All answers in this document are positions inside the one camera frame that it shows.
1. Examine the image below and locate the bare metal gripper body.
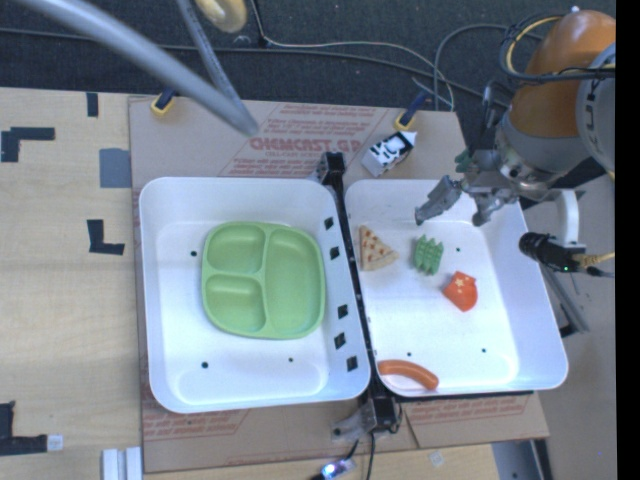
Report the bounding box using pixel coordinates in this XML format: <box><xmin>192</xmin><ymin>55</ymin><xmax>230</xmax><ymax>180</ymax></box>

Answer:
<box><xmin>460</xmin><ymin>149</ymin><xmax>559</xmax><ymax>205</ymax></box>

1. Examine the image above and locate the green ridged toy block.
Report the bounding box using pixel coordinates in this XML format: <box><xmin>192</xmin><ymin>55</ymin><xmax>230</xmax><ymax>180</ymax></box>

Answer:
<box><xmin>412</xmin><ymin>234</ymin><xmax>446</xmax><ymax>276</ymax></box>

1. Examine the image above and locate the black and white carton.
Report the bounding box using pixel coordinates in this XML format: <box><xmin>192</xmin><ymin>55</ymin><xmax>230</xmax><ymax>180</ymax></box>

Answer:
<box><xmin>360</xmin><ymin>130</ymin><xmax>419</xmax><ymax>179</ymax></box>

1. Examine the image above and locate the toy pizza slice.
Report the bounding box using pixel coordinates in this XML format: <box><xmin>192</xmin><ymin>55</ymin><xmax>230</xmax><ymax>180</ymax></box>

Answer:
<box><xmin>357</xmin><ymin>224</ymin><xmax>401</xmax><ymax>272</ymax></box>

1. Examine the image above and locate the red carton with yellow stars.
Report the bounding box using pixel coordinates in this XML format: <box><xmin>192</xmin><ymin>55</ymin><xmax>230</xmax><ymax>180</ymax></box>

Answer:
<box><xmin>441</xmin><ymin>270</ymin><xmax>479</xmax><ymax>314</ymax></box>

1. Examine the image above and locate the thin black rod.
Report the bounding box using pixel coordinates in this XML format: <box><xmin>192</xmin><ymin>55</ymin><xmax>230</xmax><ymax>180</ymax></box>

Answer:
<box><xmin>327</xmin><ymin>177</ymin><xmax>384</xmax><ymax>404</ymax></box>

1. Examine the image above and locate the white plastic tray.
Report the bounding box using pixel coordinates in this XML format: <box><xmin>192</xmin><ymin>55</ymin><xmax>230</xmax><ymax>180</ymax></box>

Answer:
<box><xmin>343</xmin><ymin>177</ymin><xmax>570</xmax><ymax>399</ymax></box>
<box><xmin>138</xmin><ymin>176</ymin><xmax>372</xmax><ymax>415</ymax></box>

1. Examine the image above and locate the orange toy sausage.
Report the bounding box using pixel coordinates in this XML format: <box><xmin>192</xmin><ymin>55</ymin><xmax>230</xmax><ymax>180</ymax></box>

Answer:
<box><xmin>377</xmin><ymin>359</ymin><xmax>441</xmax><ymax>392</ymax></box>

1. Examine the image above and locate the green divided plate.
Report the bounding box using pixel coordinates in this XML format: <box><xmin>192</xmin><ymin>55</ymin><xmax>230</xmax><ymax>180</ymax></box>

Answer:
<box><xmin>200</xmin><ymin>220</ymin><xmax>327</xmax><ymax>341</ymax></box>

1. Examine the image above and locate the brown cardboard board, red print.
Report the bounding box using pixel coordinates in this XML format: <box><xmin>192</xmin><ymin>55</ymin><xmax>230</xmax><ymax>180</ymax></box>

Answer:
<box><xmin>127</xmin><ymin>95</ymin><xmax>551</xmax><ymax>474</ymax></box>

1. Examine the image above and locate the black cylinder on white bracket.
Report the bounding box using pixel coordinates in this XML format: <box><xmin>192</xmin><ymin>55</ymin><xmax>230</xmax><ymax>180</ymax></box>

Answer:
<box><xmin>518</xmin><ymin>188</ymin><xmax>587</xmax><ymax>274</ymax></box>

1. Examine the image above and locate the black block with thin wires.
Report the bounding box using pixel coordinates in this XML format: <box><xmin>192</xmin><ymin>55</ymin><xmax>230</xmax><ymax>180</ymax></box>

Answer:
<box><xmin>319</xmin><ymin>150</ymin><xmax>348</xmax><ymax>186</ymax></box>
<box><xmin>368</xmin><ymin>396</ymin><xmax>402</xmax><ymax>433</ymax></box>

